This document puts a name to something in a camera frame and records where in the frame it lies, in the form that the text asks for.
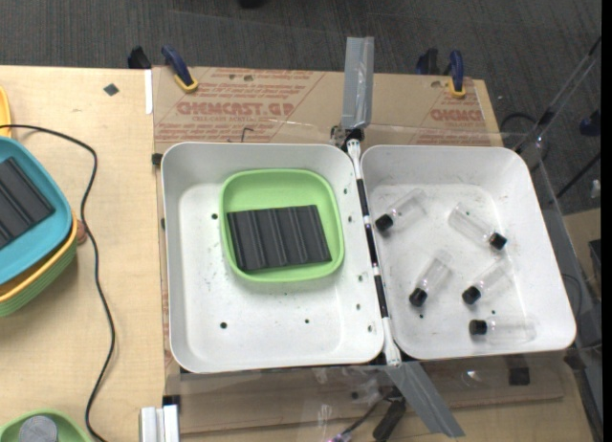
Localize green plate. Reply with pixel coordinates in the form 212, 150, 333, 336
0, 409, 95, 442
219, 167, 346, 284

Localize black ribbed rack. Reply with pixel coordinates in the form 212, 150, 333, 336
225, 204, 334, 274
0, 156, 55, 250

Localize black and white thin rod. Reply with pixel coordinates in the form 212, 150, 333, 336
346, 139, 403, 367

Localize brown cardboard board red print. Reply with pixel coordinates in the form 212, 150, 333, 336
150, 65, 565, 435

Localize clear bottle with black cap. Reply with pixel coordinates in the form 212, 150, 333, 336
461, 261, 516, 306
448, 202, 509, 252
408, 250, 454, 308
374, 188, 429, 233
468, 316, 537, 343

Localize white plastic tray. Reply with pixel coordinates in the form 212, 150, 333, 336
360, 144, 578, 362
160, 141, 386, 375

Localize blue plate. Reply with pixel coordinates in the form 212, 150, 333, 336
0, 136, 74, 287

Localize stack of yellow green plates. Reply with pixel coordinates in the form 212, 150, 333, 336
0, 213, 79, 319

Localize yellow plate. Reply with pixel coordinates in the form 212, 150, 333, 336
0, 85, 12, 139

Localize grey round can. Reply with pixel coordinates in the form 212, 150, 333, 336
17, 414, 59, 442

